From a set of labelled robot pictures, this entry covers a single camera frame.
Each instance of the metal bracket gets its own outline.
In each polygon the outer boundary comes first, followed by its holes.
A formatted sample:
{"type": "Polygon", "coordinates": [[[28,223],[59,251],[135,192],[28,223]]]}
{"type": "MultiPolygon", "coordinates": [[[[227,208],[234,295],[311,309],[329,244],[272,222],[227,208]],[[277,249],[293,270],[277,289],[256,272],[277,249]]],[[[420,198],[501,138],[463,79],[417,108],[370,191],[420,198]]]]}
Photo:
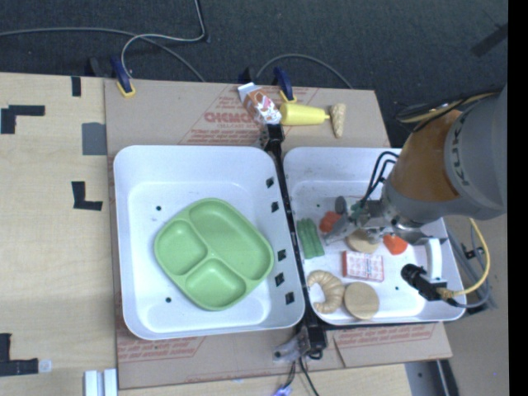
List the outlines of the metal bracket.
{"type": "Polygon", "coordinates": [[[83,396],[117,396],[116,369],[84,371],[83,396]]]}
{"type": "Polygon", "coordinates": [[[308,329],[302,326],[288,342],[273,348],[274,362],[293,362],[306,355],[311,348],[308,329]]]}

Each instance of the green plate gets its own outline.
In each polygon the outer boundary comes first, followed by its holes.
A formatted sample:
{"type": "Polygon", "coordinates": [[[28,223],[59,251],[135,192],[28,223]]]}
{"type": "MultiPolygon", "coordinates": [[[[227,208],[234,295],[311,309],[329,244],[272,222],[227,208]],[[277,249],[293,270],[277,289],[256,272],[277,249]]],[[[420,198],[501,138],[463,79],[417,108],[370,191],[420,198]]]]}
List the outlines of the green plate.
{"type": "Polygon", "coordinates": [[[154,239],[159,265],[203,309],[229,308],[270,273],[273,250],[224,200],[198,200],[169,220],[154,239]]]}

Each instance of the wooden surface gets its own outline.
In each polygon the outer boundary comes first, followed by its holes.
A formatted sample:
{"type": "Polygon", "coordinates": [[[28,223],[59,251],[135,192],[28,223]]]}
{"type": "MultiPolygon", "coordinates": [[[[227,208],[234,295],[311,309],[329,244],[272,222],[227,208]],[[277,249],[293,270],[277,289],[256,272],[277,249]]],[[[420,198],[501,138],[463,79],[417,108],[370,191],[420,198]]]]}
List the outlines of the wooden surface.
{"type": "MultiPolygon", "coordinates": [[[[105,123],[102,80],[0,73],[0,108],[44,105],[0,134],[0,332],[11,358],[50,373],[0,378],[0,394],[81,395],[83,372],[116,367],[106,156],[83,155],[82,125],[105,123]],[[71,182],[102,210],[75,210],[71,182]]],[[[321,395],[410,395],[403,365],[310,373],[321,395]]],[[[120,391],[124,395],[274,394],[284,376],[120,391]]],[[[311,394],[303,376],[295,395],[311,394]]]]}

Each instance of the round cookie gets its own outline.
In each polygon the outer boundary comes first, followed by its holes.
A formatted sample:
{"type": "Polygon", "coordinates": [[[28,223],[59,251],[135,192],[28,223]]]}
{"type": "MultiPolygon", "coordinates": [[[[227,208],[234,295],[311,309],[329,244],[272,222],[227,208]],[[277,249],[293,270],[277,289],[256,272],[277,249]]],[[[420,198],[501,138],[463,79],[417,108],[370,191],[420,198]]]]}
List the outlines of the round cookie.
{"type": "Polygon", "coordinates": [[[360,320],[370,320],[380,309],[380,298],[375,289],[361,281],[346,287],[344,302],[348,312],[360,320]]]}
{"type": "Polygon", "coordinates": [[[356,229],[349,234],[346,237],[345,242],[352,251],[364,252],[367,254],[374,252],[380,245],[379,243],[370,243],[369,237],[363,229],[356,229]]]}

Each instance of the yellow cable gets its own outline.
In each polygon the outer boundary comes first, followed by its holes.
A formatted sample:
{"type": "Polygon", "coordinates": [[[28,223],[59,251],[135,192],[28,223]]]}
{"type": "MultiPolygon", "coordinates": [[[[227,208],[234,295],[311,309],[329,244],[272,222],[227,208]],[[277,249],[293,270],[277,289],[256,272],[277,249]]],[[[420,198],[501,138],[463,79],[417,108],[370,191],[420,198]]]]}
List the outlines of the yellow cable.
{"type": "Polygon", "coordinates": [[[450,103],[448,106],[445,106],[445,107],[442,107],[442,108],[436,108],[436,109],[432,109],[432,110],[429,110],[427,113],[423,113],[421,115],[415,115],[414,117],[412,118],[409,118],[409,119],[400,119],[399,121],[401,121],[402,123],[415,123],[415,122],[418,122],[420,120],[428,120],[434,116],[439,116],[439,115],[442,115],[448,111],[450,111],[453,107],[455,106],[458,106],[460,103],[464,103],[464,104],[468,104],[470,102],[473,102],[473,101],[477,101],[477,100],[480,100],[482,98],[485,98],[485,97],[490,97],[492,95],[495,95],[496,92],[488,92],[486,94],[478,94],[476,96],[472,96],[472,97],[469,97],[467,100],[457,100],[457,101],[454,101],[452,103],[450,103]]]}
{"type": "Polygon", "coordinates": [[[484,240],[484,236],[482,235],[482,232],[480,231],[480,229],[477,226],[477,224],[475,223],[475,221],[473,219],[469,218],[469,222],[471,223],[471,226],[473,227],[475,233],[477,234],[478,240],[480,240],[480,242],[482,244],[482,247],[483,247],[483,250],[484,250],[484,258],[485,258],[484,273],[482,274],[480,279],[478,279],[478,281],[474,285],[470,286],[467,289],[463,289],[463,290],[449,290],[449,289],[446,289],[445,287],[439,288],[437,291],[438,291],[438,293],[440,294],[440,296],[441,296],[441,298],[443,300],[447,300],[447,299],[450,299],[450,298],[454,298],[456,296],[466,295],[468,293],[474,292],[488,278],[489,270],[490,270],[490,267],[491,267],[491,257],[489,256],[488,245],[486,244],[486,241],[484,240]]]}

